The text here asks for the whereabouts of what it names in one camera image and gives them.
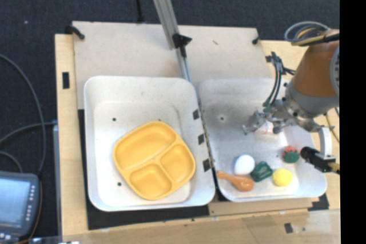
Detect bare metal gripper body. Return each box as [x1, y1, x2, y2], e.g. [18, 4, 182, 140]
[267, 94, 323, 135]

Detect white plastic tray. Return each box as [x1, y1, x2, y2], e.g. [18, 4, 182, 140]
[197, 77, 328, 203]
[83, 75, 216, 213]

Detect red and green strawberry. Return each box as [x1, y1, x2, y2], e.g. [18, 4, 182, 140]
[281, 145, 301, 164]

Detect white egg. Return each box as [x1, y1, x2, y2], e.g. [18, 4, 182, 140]
[233, 154, 256, 176]

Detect dark green packet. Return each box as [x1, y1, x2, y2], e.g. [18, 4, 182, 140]
[250, 161, 274, 182]

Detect yellow ball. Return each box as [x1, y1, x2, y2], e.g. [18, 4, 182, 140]
[272, 167, 294, 187]

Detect orange chicken drumstick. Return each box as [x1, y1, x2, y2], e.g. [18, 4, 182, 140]
[216, 170, 255, 193]

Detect yellow divided plate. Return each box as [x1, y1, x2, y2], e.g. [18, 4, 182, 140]
[112, 121, 197, 201]

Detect pale wood board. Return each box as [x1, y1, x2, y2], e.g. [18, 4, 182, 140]
[71, 21, 319, 217]

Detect black cylinder on white bracket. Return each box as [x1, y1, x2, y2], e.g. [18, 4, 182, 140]
[300, 125, 337, 174]

